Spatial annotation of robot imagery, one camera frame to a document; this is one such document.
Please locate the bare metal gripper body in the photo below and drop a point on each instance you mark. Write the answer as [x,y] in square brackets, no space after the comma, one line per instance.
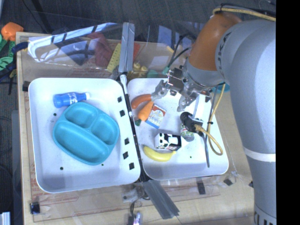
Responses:
[177,81]

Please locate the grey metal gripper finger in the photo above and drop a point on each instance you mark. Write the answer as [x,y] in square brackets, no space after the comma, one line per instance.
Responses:
[160,90]
[184,103]

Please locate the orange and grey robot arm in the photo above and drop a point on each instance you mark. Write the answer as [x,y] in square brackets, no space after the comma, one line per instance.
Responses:
[248,83]

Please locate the orange sausage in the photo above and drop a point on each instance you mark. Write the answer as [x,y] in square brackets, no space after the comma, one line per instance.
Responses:
[139,100]

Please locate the white orange blue carton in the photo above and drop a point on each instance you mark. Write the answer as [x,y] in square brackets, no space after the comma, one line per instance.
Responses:
[155,116]

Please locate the orange carrot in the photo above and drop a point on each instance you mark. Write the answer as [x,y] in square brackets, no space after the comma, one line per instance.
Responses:
[144,112]

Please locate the small green and white can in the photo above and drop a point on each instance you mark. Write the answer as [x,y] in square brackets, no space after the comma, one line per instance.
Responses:
[187,135]

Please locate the thin black and white rod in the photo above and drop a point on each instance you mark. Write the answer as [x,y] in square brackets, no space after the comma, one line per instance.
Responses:
[131,118]

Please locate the black and white carton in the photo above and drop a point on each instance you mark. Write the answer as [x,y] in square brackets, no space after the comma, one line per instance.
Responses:
[167,142]

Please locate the yellow banana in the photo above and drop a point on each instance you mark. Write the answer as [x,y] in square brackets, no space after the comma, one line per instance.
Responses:
[157,155]

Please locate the white plastic tray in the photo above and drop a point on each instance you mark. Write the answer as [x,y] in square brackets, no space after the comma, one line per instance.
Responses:
[47,130]
[178,167]

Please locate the blue divided plate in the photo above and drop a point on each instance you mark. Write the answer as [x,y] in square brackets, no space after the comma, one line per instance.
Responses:
[79,135]

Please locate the blue plastic bottle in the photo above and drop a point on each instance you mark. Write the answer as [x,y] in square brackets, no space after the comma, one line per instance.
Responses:
[63,99]

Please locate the black cylinder on white bracket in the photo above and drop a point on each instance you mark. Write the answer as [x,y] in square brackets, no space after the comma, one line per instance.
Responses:
[187,122]

